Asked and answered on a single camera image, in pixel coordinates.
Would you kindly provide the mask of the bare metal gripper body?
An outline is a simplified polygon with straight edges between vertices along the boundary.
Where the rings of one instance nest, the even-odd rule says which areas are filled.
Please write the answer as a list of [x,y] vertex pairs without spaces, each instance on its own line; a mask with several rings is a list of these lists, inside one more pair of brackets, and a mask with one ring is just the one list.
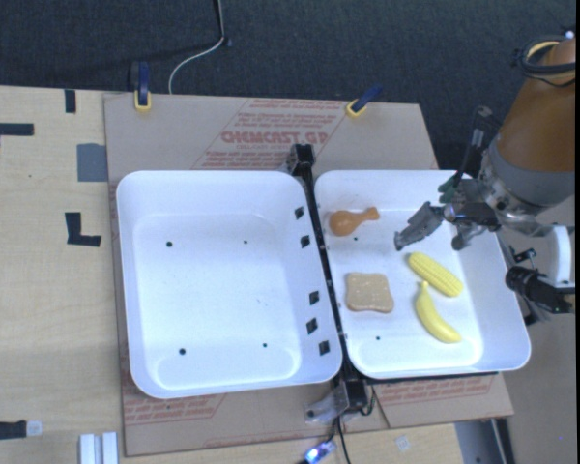
[[442,184],[444,218],[454,226],[476,223],[485,231],[506,227],[529,237],[547,234],[547,225],[537,220],[542,207],[517,198],[500,180],[492,185],[473,178],[450,178]]

